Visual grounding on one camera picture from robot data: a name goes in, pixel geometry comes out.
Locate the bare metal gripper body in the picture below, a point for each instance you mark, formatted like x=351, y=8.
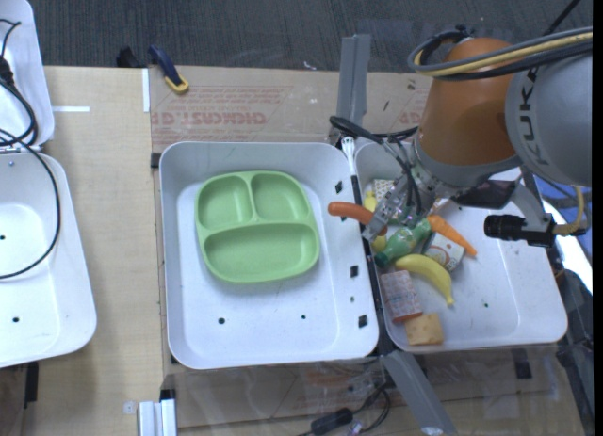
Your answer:
x=400, y=196

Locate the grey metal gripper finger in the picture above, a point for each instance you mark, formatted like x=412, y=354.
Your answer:
x=382, y=210
x=373, y=232

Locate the orange sausage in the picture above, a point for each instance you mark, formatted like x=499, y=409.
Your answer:
x=348, y=210

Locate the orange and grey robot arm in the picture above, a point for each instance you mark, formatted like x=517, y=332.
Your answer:
x=471, y=114

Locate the small yellow toy fruit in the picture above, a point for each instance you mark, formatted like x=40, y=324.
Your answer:
x=370, y=200

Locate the green plastic bottle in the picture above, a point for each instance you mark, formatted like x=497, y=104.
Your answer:
x=405, y=238

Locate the orange carrot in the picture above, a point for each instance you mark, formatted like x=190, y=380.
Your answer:
x=452, y=234

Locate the orange and white packet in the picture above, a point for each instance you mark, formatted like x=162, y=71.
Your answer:
x=400, y=295

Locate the yellow banana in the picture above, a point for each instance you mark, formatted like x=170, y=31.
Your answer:
x=431, y=270

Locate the white and orange can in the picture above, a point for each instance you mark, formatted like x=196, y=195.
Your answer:
x=445, y=251

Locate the yellow cheese wedge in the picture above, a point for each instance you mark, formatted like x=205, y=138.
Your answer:
x=424, y=329

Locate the green divided plate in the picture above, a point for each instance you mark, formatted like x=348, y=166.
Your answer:
x=256, y=227

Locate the white plastic tray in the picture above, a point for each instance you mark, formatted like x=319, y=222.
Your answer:
x=19, y=71
x=28, y=283
x=264, y=321
x=499, y=302

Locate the brown cardboard board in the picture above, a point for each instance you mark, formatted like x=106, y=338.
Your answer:
x=282, y=109

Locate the black cylinder on white bracket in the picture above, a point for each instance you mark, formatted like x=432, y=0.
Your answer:
x=506, y=227

